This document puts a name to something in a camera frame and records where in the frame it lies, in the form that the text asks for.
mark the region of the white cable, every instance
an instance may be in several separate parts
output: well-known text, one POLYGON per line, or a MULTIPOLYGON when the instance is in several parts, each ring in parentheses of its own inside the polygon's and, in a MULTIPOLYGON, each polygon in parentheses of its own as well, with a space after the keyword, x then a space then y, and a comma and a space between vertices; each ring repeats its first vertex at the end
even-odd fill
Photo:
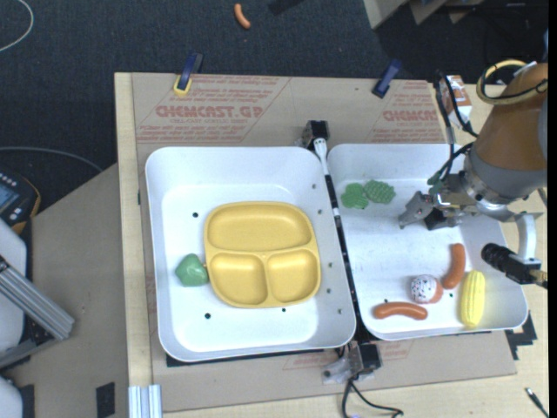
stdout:
POLYGON ((29 35, 31 30, 33 29, 33 24, 35 23, 35 16, 33 15, 33 10, 31 9, 31 7, 24 0, 15 0, 15 1, 21 3, 27 9, 27 11, 29 12, 29 14, 30 14, 29 27, 27 28, 27 31, 19 39, 17 39, 15 42, 12 42, 11 44, 7 44, 3 47, 0 47, 0 52, 8 50, 12 46, 17 45, 22 40, 24 40, 29 35))

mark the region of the white tray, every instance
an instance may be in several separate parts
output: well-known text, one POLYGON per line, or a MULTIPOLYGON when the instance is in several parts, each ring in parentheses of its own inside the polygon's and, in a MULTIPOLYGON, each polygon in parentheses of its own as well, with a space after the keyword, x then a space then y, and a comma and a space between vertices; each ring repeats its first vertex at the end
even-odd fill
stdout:
MULTIPOLYGON (((482 247, 493 242, 506 245, 500 223, 486 216, 468 217, 456 227, 428 231, 423 221, 399 228, 398 217, 418 190, 427 192, 427 179, 448 158, 447 145, 338 145, 328 156, 337 197, 346 185, 371 179, 392 185, 396 196, 390 204, 370 202, 364 210, 349 209, 339 202, 348 257, 361 318, 383 340, 400 340, 519 327, 527 318, 522 287, 480 257, 482 247), (413 277, 431 274, 441 278, 450 266, 449 245, 466 248, 466 271, 486 275, 486 306, 481 323, 466 329, 459 320, 460 284, 446 290, 438 303, 425 305, 426 320, 404 316, 375 319, 372 309, 385 300, 410 301, 413 277)), ((452 172, 462 168, 462 159, 452 172)))
POLYGON ((342 347, 356 328, 334 217, 317 157, 299 147, 165 147, 145 166, 164 350, 180 361, 342 347), (239 201, 281 201, 309 217, 321 284, 287 308, 238 308, 211 285, 183 287, 174 269, 187 254, 205 261, 203 228, 214 208, 239 201))

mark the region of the orange sausage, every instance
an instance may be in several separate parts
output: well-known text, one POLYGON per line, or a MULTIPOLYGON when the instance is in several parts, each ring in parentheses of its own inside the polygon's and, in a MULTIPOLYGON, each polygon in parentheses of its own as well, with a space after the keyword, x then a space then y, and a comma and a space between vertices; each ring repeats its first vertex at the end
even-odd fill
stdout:
POLYGON ((443 279, 442 285, 445 289, 455 288, 464 277, 466 267, 466 251, 462 243, 451 245, 451 267, 443 279))
POLYGON ((236 20, 238 23, 242 25, 243 28, 249 30, 252 26, 252 23, 245 18, 244 13, 242 12, 242 5, 240 3, 236 3, 234 5, 234 16, 236 16, 236 20))
POLYGON ((411 317, 415 320, 427 318, 427 310, 424 307, 410 302, 386 302, 373 309, 373 315, 376 319, 384 319, 395 314, 411 317))

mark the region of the white and brown ball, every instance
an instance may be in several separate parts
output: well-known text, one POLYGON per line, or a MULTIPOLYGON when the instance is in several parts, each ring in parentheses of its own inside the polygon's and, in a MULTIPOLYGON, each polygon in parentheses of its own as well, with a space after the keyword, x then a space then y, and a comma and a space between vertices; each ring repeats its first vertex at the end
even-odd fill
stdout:
POLYGON ((410 284, 410 294, 416 303, 435 303, 443 296, 443 286, 432 275, 419 275, 410 284))

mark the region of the blue clamp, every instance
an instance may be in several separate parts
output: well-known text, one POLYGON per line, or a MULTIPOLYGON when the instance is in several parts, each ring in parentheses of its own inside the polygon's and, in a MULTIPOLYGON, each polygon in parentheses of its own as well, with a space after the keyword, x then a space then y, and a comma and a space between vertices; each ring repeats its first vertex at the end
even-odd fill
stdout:
POLYGON ((373 87, 372 93, 375 96, 383 98, 389 90, 389 84, 402 68, 402 63, 398 59, 393 59, 389 66, 383 71, 383 75, 377 84, 373 87))
POLYGON ((184 70, 174 83, 174 93, 178 96, 185 96, 191 88, 191 75, 201 69, 203 54, 191 52, 185 60, 184 70))

